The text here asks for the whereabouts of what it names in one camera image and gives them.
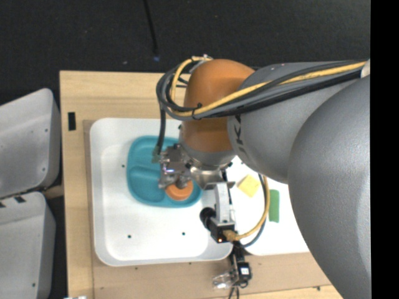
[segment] wooden table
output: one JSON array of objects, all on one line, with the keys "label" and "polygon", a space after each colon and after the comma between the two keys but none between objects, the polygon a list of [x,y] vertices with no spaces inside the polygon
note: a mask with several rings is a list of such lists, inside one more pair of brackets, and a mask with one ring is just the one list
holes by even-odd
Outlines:
[{"label": "wooden table", "polygon": [[[94,252],[84,121],[106,117],[158,118],[155,85],[160,77],[161,74],[147,73],[60,73],[67,278],[71,297],[194,299],[226,298],[228,294],[211,286],[211,277],[226,270],[228,260],[110,267]],[[177,99],[182,98],[180,90]],[[329,280],[309,253],[247,259],[254,278],[250,286],[241,290],[241,298],[341,298],[333,286],[328,286]]]}]

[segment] yellow block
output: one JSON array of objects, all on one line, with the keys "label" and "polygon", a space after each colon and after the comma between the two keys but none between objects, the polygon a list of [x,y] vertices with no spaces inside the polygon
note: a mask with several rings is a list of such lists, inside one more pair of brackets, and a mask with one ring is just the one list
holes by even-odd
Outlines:
[{"label": "yellow block", "polygon": [[249,197],[253,197],[260,187],[261,182],[258,181],[254,176],[247,175],[239,184],[238,188],[242,190]]}]

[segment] green object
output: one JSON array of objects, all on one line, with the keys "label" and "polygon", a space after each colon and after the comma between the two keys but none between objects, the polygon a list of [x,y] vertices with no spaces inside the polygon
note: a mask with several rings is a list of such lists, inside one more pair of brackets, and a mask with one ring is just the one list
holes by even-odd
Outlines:
[{"label": "green object", "polygon": [[270,190],[269,221],[280,221],[280,192],[276,189]]}]

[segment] orange lid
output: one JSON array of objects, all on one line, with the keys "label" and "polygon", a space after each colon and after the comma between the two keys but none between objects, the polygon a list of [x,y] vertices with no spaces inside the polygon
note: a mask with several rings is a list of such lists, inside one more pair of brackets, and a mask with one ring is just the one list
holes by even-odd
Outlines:
[{"label": "orange lid", "polygon": [[170,198],[176,201],[184,201],[189,198],[193,189],[193,181],[188,181],[187,186],[182,189],[178,188],[175,184],[172,184],[165,189],[165,192]]}]

